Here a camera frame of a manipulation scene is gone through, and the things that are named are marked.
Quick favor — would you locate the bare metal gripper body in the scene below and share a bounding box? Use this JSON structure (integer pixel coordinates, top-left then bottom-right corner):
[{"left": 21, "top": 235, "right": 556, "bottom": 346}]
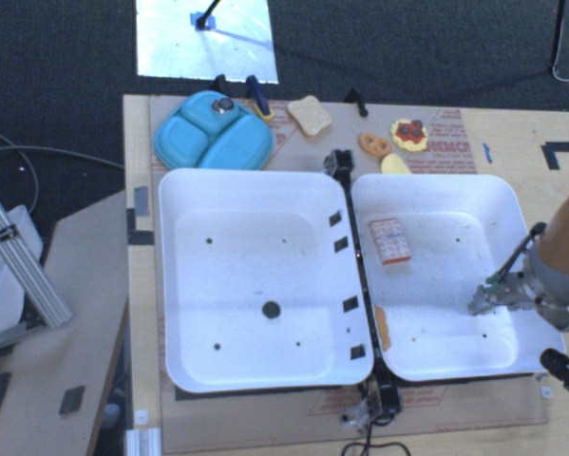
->
[{"left": 484, "top": 271, "right": 551, "bottom": 314}]

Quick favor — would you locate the white plastic tray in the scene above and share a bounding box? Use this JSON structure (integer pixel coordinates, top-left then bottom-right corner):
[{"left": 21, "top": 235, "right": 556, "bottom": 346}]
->
[
  {"left": 157, "top": 167, "right": 376, "bottom": 394},
  {"left": 350, "top": 173, "right": 568, "bottom": 384}
]

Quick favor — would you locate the orange and white carton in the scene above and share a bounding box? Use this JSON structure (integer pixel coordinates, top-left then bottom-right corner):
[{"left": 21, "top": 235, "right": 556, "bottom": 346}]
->
[{"left": 368, "top": 217, "right": 413, "bottom": 267}]

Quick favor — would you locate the thin black rod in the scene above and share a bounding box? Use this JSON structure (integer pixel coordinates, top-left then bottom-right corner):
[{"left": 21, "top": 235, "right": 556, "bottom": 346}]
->
[{"left": 338, "top": 167, "right": 393, "bottom": 391}]

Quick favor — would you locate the yellow round chip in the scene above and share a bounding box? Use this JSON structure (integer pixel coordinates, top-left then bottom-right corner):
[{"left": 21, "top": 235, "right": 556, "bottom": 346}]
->
[{"left": 379, "top": 152, "right": 413, "bottom": 176}]

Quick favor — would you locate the yellow and red pizza slice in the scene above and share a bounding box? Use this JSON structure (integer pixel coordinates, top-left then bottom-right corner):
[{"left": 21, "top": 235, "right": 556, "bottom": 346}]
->
[{"left": 389, "top": 117, "right": 430, "bottom": 154}]

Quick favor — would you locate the orange pretzel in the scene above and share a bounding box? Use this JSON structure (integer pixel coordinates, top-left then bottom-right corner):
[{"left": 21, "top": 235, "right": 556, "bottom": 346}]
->
[{"left": 357, "top": 132, "right": 393, "bottom": 158}]

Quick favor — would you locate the brown cardboard board, red print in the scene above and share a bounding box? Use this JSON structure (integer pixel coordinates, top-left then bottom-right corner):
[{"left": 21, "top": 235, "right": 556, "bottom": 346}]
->
[{"left": 148, "top": 94, "right": 551, "bottom": 439}]

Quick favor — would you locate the beige bread slice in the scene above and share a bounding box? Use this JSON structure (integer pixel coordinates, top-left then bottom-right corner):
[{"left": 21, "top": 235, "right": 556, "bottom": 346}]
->
[{"left": 285, "top": 94, "right": 334, "bottom": 139}]

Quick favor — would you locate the blue divided plate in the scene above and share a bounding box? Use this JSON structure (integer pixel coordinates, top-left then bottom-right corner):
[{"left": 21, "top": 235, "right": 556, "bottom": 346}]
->
[{"left": 152, "top": 89, "right": 276, "bottom": 172}]

